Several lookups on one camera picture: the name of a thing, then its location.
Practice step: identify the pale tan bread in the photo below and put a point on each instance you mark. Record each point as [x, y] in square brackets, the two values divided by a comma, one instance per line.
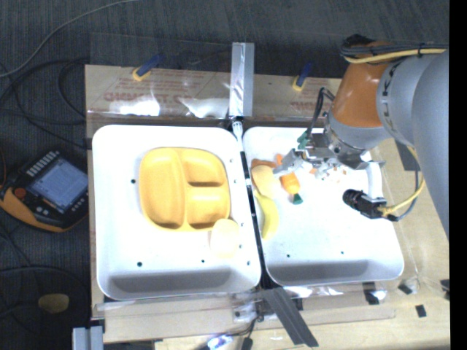
[264, 181]

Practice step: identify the small orange piece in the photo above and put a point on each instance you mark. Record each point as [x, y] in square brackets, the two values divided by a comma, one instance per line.
[279, 159]

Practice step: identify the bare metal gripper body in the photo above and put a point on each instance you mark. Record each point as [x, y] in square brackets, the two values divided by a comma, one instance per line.
[324, 151]

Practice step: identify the yellow divided plate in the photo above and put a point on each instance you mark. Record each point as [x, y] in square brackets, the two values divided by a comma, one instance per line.
[164, 188]

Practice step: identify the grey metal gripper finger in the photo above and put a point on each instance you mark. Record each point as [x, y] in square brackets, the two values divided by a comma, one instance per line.
[286, 167]
[295, 155]

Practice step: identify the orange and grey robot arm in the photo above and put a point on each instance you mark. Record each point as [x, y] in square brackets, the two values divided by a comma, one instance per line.
[405, 97]

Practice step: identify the black cylinder on white bracket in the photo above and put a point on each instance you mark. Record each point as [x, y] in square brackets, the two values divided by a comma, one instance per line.
[368, 204]

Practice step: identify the brown cardboard board red print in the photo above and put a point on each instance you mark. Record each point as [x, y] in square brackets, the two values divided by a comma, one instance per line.
[204, 323]

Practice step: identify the yellow lump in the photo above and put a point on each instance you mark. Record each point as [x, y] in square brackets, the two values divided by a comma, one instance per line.
[53, 303]

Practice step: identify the yellow banana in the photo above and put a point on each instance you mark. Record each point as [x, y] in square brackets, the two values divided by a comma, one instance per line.
[269, 215]

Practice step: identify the pale yellow bread slice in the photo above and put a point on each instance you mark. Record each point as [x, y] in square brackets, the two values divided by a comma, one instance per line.
[224, 237]

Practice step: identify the white plastic tray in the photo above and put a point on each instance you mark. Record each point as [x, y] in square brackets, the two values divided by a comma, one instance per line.
[328, 239]
[164, 261]

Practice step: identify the orange carrot with green top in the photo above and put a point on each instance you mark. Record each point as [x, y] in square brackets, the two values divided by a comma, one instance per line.
[290, 183]

